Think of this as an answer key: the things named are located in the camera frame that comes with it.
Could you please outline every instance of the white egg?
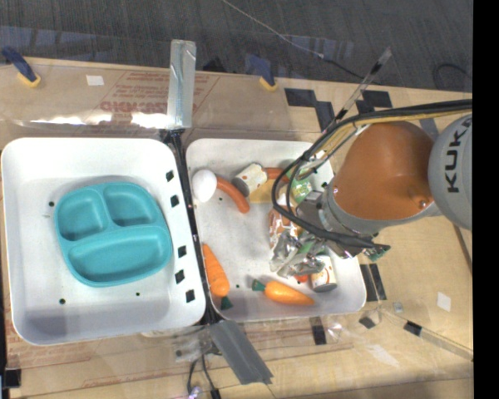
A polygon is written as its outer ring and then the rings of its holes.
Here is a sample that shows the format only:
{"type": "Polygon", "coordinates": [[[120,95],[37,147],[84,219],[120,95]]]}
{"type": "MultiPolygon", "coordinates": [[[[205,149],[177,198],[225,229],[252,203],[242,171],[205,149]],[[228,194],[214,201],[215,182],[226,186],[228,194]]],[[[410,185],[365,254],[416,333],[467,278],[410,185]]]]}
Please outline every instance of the white egg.
{"type": "Polygon", "coordinates": [[[196,171],[192,176],[192,190],[197,200],[207,202],[216,191],[216,175],[207,169],[196,171]]]}

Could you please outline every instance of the orange carrot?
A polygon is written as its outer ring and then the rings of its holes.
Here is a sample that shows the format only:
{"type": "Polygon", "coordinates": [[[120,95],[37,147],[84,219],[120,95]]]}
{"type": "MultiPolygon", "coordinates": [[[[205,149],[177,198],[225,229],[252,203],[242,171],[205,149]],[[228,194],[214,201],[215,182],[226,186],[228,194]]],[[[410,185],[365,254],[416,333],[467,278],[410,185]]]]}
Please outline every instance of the orange carrot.
{"type": "Polygon", "coordinates": [[[209,280],[209,289],[217,297],[226,297],[230,291],[230,282],[225,275],[224,268],[216,258],[209,245],[203,244],[205,259],[205,273],[209,280]]]}
{"type": "MultiPolygon", "coordinates": [[[[268,179],[275,180],[278,177],[281,176],[281,173],[283,173],[283,169],[279,169],[277,167],[266,167],[264,169],[266,171],[266,174],[268,175],[268,179]]],[[[289,178],[287,176],[283,176],[282,179],[283,182],[288,182],[289,178]]]]}
{"type": "Polygon", "coordinates": [[[250,211],[250,205],[246,198],[242,195],[242,192],[236,189],[236,187],[226,179],[216,176],[216,188],[224,191],[231,199],[235,202],[240,213],[247,213],[250,211]]]}
{"type": "Polygon", "coordinates": [[[254,279],[251,284],[251,289],[254,291],[264,291],[264,295],[270,300],[284,304],[298,304],[301,306],[310,306],[314,304],[314,300],[301,293],[300,291],[280,283],[279,281],[270,281],[266,285],[254,279]]]}

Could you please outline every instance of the gray carpet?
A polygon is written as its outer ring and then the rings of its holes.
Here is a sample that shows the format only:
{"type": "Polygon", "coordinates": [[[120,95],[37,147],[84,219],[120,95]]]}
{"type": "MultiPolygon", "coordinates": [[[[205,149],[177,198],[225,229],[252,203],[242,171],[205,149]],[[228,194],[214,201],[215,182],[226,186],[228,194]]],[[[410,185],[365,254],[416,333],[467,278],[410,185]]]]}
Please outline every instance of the gray carpet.
{"type": "Polygon", "coordinates": [[[388,86],[471,91],[472,37],[473,0],[0,0],[0,49],[27,56],[167,67],[179,38],[198,69],[247,73],[254,53],[276,76],[355,82],[391,47],[388,86]]]}

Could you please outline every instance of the teal plate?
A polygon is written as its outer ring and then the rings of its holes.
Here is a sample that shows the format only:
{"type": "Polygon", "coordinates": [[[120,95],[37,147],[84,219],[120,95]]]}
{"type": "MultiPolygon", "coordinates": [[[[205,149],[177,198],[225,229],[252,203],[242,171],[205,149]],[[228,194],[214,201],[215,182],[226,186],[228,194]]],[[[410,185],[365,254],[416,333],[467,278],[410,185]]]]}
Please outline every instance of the teal plate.
{"type": "Polygon", "coordinates": [[[67,267],[92,287],[138,281],[163,269],[172,255],[159,205],[133,183],[73,190],[57,203],[54,221],[67,267]]]}

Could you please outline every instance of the green part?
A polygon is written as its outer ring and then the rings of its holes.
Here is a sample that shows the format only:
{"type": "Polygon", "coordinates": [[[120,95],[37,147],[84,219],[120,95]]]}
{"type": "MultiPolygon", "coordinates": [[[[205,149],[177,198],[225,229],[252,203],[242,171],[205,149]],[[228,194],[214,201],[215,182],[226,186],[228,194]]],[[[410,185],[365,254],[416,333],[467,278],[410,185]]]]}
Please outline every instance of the green part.
{"type": "Polygon", "coordinates": [[[310,249],[312,248],[313,244],[314,244],[314,241],[308,241],[308,242],[306,242],[305,244],[303,244],[301,246],[301,248],[298,250],[298,253],[296,253],[296,254],[306,254],[306,253],[308,253],[310,251],[310,249]]]}
{"type": "Polygon", "coordinates": [[[251,289],[254,291],[264,291],[266,289],[266,286],[263,283],[260,283],[257,279],[254,279],[253,283],[251,284],[251,289]]]}
{"type": "Polygon", "coordinates": [[[227,296],[222,298],[222,301],[220,302],[220,310],[227,310],[231,309],[233,307],[233,303],[227,296]]]}
{"type": "MultiPolygon", "coordinates": [[[[286,175],[290,179],[290,177],[292,176],[292,170],[289,170],[286,175]]],[[[290,190],[292,192],[292,195],[294,196],[294,200],[299,204],[313,190],[313,186],[310,181],[306,179],[293,179],[290,190]]]]}
{"type": "Polygon", "coordinates": [[[390,250],[389,245],[378,245],[373,249],[365,249],[364,255],[368,257],[368,259],[370,259],[372,262],[377,262],[389,250],[390,250]]]}

